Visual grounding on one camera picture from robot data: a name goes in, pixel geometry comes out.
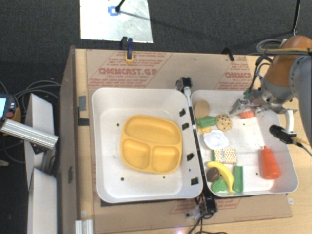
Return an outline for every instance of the yellow plate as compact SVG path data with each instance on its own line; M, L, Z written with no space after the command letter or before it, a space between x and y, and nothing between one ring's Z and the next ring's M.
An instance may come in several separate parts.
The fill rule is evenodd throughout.
M172 173L181 162L182 133L170 120L134 115L123 126L120 150L123 162L133 169Z

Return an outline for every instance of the toy banana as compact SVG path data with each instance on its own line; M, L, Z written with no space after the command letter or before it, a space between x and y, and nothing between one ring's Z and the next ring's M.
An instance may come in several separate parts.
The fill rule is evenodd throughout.
M209 168L216 167L219 170L220 174L224 178L224 180L225 180L225 182L229 188L229 192L232 193L233 192L234 177L233 177L233 174L231 173L231 171L229 170L229 168L227 168L225 165L223 165L222 163L217 162L217 161L208 162L207 166Z

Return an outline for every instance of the red bottle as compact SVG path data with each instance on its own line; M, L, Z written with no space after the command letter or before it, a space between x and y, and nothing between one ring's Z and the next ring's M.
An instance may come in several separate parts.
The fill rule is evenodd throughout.
M279 168L274 155L267 146L261 151L263 176L265 179L276 179L280 176Z

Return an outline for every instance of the screen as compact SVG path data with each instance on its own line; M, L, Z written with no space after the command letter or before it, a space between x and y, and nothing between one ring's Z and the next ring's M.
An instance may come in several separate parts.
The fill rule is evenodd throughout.
M0 98L0 117L3 116L6 98Z

